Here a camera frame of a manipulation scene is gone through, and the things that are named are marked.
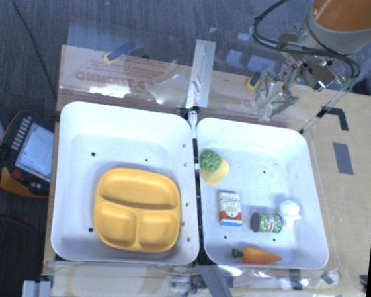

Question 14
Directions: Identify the red and white carton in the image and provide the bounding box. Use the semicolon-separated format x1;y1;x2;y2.
214;191;247;228

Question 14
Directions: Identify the yellow divided plate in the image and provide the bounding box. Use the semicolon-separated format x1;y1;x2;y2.
89;164;188;257

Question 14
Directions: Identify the green can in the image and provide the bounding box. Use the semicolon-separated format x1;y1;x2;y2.
249;210;284;237

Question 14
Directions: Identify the orange carrot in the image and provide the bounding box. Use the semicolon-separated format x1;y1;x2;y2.
230;244;284;268

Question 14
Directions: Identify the green and yellow toy food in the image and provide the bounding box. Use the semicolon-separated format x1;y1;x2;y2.
196;149;232;188

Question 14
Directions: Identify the white plastic tray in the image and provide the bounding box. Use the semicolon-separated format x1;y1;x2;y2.
180;115;344;278
43;99;216;276

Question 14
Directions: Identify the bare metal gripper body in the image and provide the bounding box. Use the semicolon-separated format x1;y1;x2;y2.
273;26;354;95

